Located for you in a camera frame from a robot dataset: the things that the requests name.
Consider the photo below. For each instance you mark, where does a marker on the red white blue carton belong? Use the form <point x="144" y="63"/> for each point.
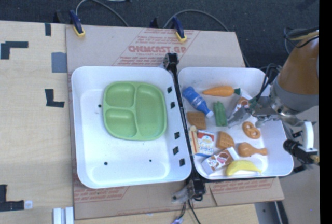
<point x="205" y="143"/>

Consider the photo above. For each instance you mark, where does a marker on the cream and red stick packet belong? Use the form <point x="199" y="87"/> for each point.
<point x="193" y="140"/>

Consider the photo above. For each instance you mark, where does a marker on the orange carrot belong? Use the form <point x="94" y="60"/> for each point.
<point x="219" y="91"/>

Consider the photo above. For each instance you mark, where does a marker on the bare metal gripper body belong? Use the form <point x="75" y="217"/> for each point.
<point x="267" y="107"/>

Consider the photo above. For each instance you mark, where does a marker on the green divided plate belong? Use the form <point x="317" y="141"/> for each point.
<point x="145" y="109"/>

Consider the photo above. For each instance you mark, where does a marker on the green beans bundle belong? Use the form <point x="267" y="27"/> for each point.
<point x="220" y="114"/>

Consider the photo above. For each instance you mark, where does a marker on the small brown and white carton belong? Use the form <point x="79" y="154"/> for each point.
<point x="242" y="104"/>

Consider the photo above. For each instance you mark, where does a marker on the brown cardboard board red print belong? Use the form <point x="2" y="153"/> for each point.
<point x="103" y="46"/>

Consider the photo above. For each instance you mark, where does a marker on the blue bottle white cap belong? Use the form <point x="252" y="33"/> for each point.
<point x="195" y="100"/>

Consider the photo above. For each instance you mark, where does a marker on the white plastic tray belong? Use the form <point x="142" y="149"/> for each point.
<point x="275" y="145"/>
<point x="124" y="163"/>

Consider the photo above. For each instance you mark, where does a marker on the thin black and white rod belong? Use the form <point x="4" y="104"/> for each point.
<point x="182" y="114"/>

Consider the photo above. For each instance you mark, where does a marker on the brown chicken drumstick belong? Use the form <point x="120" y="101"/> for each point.
<point x="247" y="150"/>

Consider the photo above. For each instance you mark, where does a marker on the long brown and white carton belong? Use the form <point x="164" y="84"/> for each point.
<point x="219" y="160"/>

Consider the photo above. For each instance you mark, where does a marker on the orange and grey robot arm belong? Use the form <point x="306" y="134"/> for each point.
<point x="298" y="75"/>

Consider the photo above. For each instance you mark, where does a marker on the brown waffle wedge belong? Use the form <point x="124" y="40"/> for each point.
<point x="224" y="140"/>

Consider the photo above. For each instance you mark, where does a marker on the black cylinder on white bracket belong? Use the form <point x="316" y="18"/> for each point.
<point x="301" y="150"/>

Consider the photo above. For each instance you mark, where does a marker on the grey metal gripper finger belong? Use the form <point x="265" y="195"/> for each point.
<point x="262" y="122"/>
<point x="238" y="118"/>

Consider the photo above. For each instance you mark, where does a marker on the yellow banana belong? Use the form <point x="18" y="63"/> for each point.
<point x="241" y="167"/>

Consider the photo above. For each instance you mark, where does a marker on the square brown waffle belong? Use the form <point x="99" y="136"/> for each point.
<point x="196" y="119"/>

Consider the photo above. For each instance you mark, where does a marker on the brown pretzel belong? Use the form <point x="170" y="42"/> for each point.
<point x="250" y="130"/>

